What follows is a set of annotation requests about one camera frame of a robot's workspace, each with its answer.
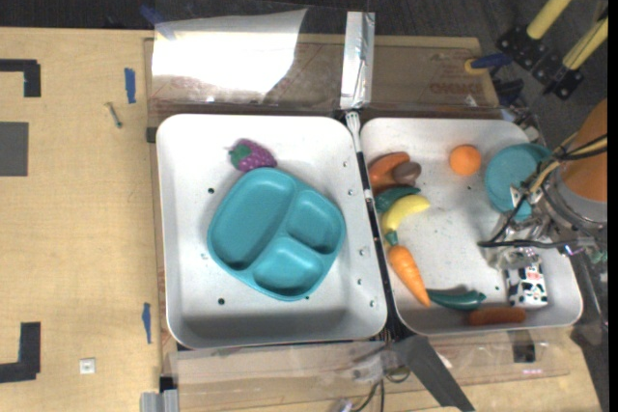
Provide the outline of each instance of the wooden table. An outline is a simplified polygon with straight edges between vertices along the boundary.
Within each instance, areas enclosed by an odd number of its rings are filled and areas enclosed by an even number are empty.
[[[0,384],[0,410],[139,410],[161,370],[144,42],[150,31],[0,28],[0,59],[36,59],[42,96],[0,72],[0,122],[29,124],[27,177],[0,177],[0,363],[18,359],[19,325],[40,322],[36,380]],[[129,104],[125,68],[135,71]],[[122,128],[104,103],[112,102]],[[142,321],[152,313],[152,343]],[[464,386],[478,410],[600,410],[579,347],[570,372]],[[95,358],[95,373],[80,359]],[[254,408],[328,410],[331,401]],[[386,410],[437,407],[425,391]]]

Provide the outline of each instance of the orange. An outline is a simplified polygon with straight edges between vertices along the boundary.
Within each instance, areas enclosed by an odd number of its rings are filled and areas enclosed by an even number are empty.
[[[460,176],[471,176],[481,168],[481,153],[472,145],[457,146],[451,151],[448,163]]]

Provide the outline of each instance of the yellow banana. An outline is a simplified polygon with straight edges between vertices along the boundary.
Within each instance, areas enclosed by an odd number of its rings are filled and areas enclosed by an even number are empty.
[[[413,213],[420,213],[429,206],[429,200],[425,196],[419,194],[404,196],[382,215],[382,230],[384,233],[396,232],[404,218]]]

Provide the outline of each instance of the carrot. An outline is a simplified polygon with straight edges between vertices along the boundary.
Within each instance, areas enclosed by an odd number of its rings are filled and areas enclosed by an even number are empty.
[[[409,155],[405,151],[396,151],[381,156],[369,167],[369,183],[375,190],[398,185],[393,179],[393,170],[408,161]]]
[[[414,297],[423,306],[430,307],[432,302],[412,253],[406,247],[396,244],[388,250],[388,262]]]
[[[525,310],[522,308],[482,308],[468,314],[467,323],[470,326],[486,324],[521,323],[525,321]]]

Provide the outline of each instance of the purple grape toy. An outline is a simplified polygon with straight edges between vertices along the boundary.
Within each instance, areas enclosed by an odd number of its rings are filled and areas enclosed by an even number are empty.
[[[276,167],[277,160],[270,151],[248,139],[239,140],[230,151],[232,165],[241,172],[261,167]]]

